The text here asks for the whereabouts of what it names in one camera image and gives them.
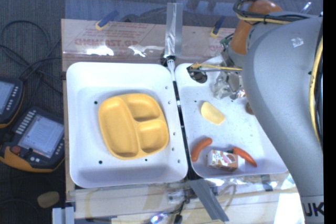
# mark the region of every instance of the yellow plate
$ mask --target yellow plate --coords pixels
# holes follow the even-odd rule
[[[144,157],[168,144],[166,119],[150,95],[131,93],[106,99],[99,106],[98,117],[105,145],[117,158]]]

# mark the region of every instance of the red sausage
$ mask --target red sausage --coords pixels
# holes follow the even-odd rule
[[[191,152],[191,160],[193,162],[196,162],[198,160],[198,156],[201,150],[204,149],[206,146],[211,145],[211,143],[212,139],[210,137],[204,138],[201,141],[199,141]]]

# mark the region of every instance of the red button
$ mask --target red button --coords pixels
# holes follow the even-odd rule
[[[15,154],[15,155],[19,155],[20,152],[21,152],[21,148],[19,146],[13,146],[12,147],[12,152]]]

